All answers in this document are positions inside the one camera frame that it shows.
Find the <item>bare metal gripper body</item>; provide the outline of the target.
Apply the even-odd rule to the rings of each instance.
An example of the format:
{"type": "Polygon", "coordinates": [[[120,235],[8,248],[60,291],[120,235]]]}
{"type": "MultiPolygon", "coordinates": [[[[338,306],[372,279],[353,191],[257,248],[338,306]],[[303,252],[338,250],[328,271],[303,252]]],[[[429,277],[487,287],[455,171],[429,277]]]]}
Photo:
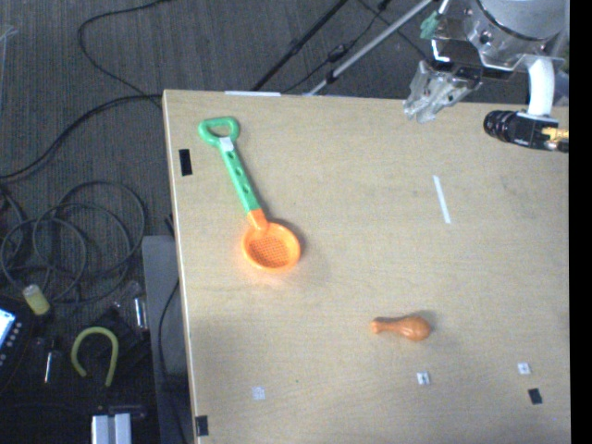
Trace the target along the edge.
{"type": "Polygon", "coordinates": [[[437,64],[457,77],[506,81],[525,74],[538,60],[558,71],[564,31],[554,14],[503,6],[497,11],[478,3],[439,22],[432,39],[437,64]]]}

